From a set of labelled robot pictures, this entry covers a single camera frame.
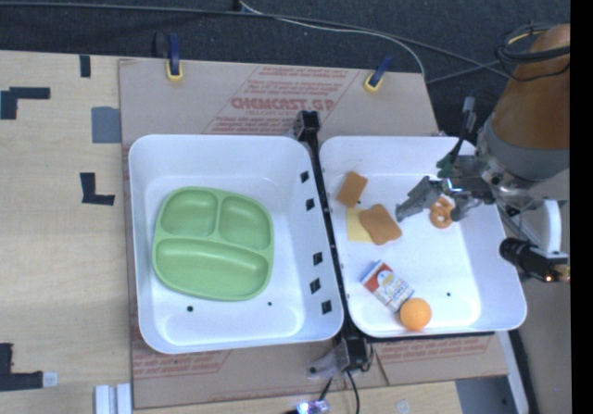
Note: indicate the brown cardboard board red print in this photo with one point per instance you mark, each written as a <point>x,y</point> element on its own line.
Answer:
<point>208,97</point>

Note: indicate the orange square biscuit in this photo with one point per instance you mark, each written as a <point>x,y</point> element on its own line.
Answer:
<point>352,189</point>

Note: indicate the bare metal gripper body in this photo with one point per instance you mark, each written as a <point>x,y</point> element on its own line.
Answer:
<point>475,180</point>

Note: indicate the white plastic tray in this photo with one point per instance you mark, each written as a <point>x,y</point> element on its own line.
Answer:
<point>445,264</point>
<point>287,162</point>

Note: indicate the yellow cheese slice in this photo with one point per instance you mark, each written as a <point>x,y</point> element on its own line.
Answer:
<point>353,229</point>

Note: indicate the black cylinder on white bracket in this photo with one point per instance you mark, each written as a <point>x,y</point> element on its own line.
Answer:
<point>528,257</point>

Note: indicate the green divided plate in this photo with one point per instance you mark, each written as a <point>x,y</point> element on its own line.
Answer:
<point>208,259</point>

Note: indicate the red and white carton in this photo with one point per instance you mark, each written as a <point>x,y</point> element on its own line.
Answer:
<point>387,284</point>

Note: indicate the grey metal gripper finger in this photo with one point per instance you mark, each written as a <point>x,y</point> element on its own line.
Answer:
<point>463,207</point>
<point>419,198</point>

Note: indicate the brown toast slice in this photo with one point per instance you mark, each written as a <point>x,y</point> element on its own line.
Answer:
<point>381,224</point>

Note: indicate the orange pretzel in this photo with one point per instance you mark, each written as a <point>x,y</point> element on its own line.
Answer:
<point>438,218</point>

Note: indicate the orange ball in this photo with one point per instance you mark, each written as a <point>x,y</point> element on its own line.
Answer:
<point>415,314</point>

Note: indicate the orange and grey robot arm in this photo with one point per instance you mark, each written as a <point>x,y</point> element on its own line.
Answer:
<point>533,116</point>

